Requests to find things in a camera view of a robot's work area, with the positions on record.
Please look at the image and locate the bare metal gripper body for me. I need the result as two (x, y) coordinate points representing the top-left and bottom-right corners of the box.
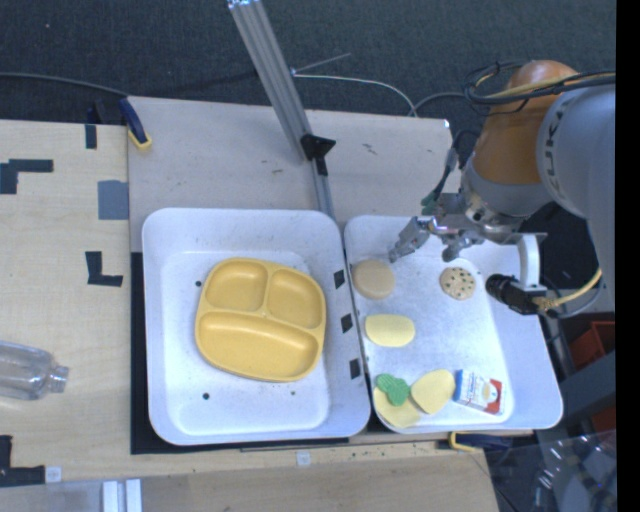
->
(423, 191), (525, 247)

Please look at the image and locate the chocolate chip biscuit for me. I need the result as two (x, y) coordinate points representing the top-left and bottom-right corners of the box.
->
(438, 266), (477, 302)

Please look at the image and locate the beige round bread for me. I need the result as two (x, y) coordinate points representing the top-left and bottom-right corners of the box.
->
(350, 258), (397, 302)

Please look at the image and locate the white plastic tray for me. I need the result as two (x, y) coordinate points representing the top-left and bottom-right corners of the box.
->
(342, 214), (565, 436)
(141, 206), (373, 447)

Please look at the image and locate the yellow oval slice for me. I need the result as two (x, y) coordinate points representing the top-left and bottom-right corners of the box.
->
(363, 312), (417, 349)

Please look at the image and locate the yellow ridged crisp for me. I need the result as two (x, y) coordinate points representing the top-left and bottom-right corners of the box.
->
(371, 386), (424, 430)
(409, 368), (458, 416)

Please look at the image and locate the white red blue carton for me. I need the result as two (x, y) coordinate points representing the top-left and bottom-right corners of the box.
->
(451, 368), (506, 417)

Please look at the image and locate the green ridged toy vegetable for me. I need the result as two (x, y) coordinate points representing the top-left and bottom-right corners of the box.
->
(374, 372), (412, 408)

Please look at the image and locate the yellow divided plate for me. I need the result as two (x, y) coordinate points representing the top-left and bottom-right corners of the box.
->
(193, 256), (328, 384)

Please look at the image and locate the pale wood board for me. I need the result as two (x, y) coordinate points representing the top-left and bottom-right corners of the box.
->
(126, 95), (535, 454)

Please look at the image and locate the clear plastic bottle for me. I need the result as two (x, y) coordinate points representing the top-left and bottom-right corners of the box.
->
(0, 339), (72, 402)

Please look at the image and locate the black cylinder on white bracket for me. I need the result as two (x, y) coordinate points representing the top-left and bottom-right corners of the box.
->
(484, 233), (549, 317)

